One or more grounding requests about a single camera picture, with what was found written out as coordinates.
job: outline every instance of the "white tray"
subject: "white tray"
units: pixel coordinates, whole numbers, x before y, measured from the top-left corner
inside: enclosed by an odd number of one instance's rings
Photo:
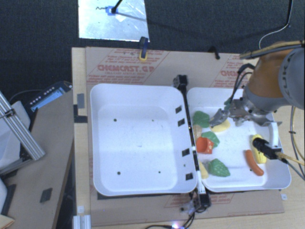
[[[219,108],[224,107],[224,101],[232,94],[232,89],[223,88],[192,88],[187,94],[190,115],[196,111],[203,111],[212,117]],[[234,98],[242,96],[242,90],[238,90]],[[199,154],[198,158],[206,166],[215,158],[221,160],[229,169],[228,177],[209,175],[202,180],[204,186],[213,192],[233,192],[263,189],[283,189],[290,185],[291,176],[288,166],[279,160],[267,160],[266,164],[259,165],[264,175],[255,175],[246,162],[244,151],[251,149],[252,135],[260,134],[269,141],[273,133],[269,133],[268,127],[261,127],[254,122],[244,122],[236,127],[231,118],[228,119],[231,127],[223,132],[216,133],[220,140],[218,147],[213,149],[211,155]]]
[[[91,116],[98,192],[187,193],[196,187],[183,96],[177,89],[99,84],[91,90]]]

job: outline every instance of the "dark floor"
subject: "dark floor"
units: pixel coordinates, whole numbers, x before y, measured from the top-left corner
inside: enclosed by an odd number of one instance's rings
[[[258,49],[260,38],[285,25],[289,0],[144,0],[150,49],[242,53]],[[304,39],[305,0],[294,0],[290,28],[266,37]],[[0,90],[9,99],[29,89],[71,82],[71,48],[136,48],[135,42],[78,37],[78,0],[0,0]],[[35,93],[18,96],[27,99]],[[62,204],[58,228],[71,225],[72,178]]]

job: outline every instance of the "orange toy hot dog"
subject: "orange toy hot dog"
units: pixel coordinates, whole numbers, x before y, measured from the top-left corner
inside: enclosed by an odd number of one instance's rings
[[[254,160],[253,154],[251,150],[246,150],[246,160],[249,165],[249,167],[256,173],[258,176],[262,176],[264,174],[264,171],[257,165],[257,163]]]

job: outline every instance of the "clear plastic sheet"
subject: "clear plastic sheet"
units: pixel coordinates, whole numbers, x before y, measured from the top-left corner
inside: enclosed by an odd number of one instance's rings
[[[109,7],[118,1],[79,0],[79,37],[132,42],[149,38],[144,0],[123,0],[111,14]]]

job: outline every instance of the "toy sausage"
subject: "toy sausage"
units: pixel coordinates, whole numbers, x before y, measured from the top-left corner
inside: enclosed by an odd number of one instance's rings
[[[252,151],[250,149],[246,150],[246,160],[250,168],[254,171],[255,174],[258,176],[262,176],[264,174],[264,171],[257,165],[257,163],[254,160]]]

